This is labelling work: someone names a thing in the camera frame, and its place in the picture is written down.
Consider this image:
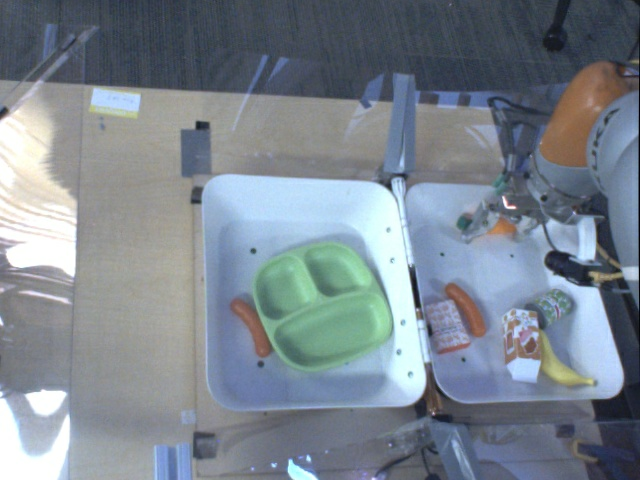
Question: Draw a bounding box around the orange sausage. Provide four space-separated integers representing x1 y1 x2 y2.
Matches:
229 297 274 359
443 282 488 339

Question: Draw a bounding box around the green and white can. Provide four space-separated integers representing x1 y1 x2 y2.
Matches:
524 288 575 330

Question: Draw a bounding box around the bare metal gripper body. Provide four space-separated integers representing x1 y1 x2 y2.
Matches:
483 171 597 225

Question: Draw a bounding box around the orange and white carton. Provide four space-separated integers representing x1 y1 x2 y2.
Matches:
501 307 543 384

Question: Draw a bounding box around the black cylinder on white bracket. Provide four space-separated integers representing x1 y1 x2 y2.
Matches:
543 214 602 287

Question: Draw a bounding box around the orange carrot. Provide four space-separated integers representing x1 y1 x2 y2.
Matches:
456 211 519 238

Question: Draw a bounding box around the yellow banana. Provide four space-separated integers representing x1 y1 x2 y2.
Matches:
537 328 599 388

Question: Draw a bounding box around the white plastic tray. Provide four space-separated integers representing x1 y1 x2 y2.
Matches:
403 181 625 405
200 173 428 413

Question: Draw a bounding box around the orange and white packet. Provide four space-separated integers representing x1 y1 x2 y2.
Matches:
424 298 473 356

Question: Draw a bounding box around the green divided plate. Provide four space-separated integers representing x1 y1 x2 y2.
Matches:
252 241 395 373

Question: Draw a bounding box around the black chair base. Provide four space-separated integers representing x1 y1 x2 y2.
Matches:
542 0 640 53

